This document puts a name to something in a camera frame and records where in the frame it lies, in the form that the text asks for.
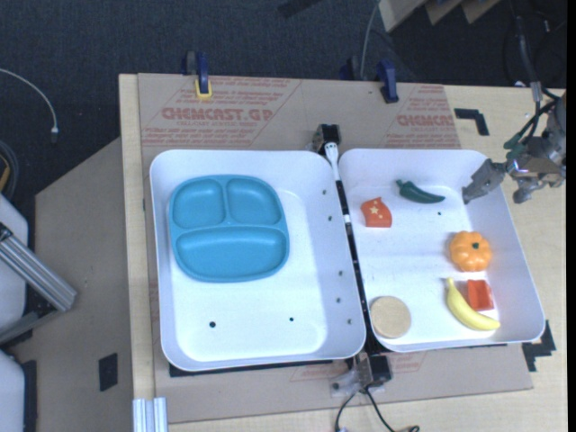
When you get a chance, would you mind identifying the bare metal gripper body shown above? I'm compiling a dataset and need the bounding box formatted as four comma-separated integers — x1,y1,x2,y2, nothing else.
505,122,567,189

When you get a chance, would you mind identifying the green chili pepper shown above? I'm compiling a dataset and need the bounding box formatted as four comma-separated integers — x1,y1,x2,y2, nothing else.
395,178,446,205

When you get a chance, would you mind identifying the orange pumpkin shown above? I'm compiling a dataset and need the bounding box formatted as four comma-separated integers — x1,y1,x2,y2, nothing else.
448,230,492,273

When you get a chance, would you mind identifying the white plastic tray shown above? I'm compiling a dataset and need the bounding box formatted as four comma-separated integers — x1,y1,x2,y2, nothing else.
148,148,367,373
337,148,546,354

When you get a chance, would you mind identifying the red slice with yellow stars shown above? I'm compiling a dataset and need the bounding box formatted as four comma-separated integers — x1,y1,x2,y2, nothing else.
360,196,393,229

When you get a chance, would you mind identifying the red cube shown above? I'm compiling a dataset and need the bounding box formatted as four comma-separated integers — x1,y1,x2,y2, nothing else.
466,279,495,312

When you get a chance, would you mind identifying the yellow banana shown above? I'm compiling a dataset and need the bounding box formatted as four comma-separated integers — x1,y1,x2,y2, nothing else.
445,277,501,331

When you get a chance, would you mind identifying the thin black and white rod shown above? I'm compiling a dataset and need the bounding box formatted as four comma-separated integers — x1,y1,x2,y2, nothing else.
324,141,373,356

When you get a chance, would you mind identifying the round tan biscuit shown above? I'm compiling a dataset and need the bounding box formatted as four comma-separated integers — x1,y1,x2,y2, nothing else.
369,295,412,339

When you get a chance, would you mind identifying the brown cardboard board red print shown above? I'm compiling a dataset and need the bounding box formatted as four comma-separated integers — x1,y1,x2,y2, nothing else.
137,73,536,425

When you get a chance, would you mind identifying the blue divided plate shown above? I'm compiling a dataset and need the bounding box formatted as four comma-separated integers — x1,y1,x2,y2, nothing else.
168,175,291,284

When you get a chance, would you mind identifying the black block with wires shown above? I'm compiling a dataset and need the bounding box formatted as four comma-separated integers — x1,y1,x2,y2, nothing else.
310,122,342,153
354,354,393,385

